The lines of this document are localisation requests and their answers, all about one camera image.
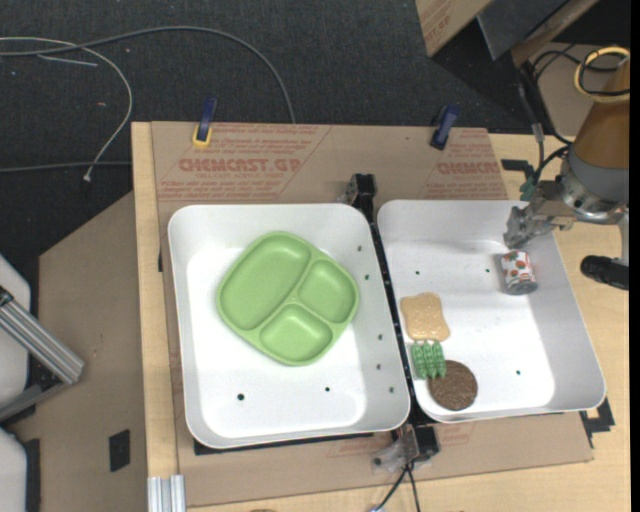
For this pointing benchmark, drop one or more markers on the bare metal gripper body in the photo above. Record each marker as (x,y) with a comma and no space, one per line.
(550,207)

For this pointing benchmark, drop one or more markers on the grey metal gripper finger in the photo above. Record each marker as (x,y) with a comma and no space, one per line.
(535,231)
(516,227)

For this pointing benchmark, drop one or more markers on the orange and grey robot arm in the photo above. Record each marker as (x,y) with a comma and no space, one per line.
(602,135)

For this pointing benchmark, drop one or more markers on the white and red can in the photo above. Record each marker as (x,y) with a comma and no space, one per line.
(519,272)

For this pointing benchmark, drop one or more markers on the white plastic tray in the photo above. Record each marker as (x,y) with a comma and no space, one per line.
(280,400)
(500,345)

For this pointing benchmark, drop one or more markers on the tan bread slice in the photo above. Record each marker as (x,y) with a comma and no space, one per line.
(425,315)

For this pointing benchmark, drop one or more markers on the green pea pods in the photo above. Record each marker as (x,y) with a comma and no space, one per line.
(428,359)

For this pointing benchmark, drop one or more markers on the brown round biscuit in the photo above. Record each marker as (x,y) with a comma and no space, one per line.
(454,386)

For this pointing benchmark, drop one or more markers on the brown cardboard board red print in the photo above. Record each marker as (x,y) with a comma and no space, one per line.
(280,165)

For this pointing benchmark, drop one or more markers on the green divided plate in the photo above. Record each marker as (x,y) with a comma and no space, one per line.
(280,295)

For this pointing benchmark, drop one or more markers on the black cylinder on white bracket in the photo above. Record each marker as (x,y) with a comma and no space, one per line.
(605,271)

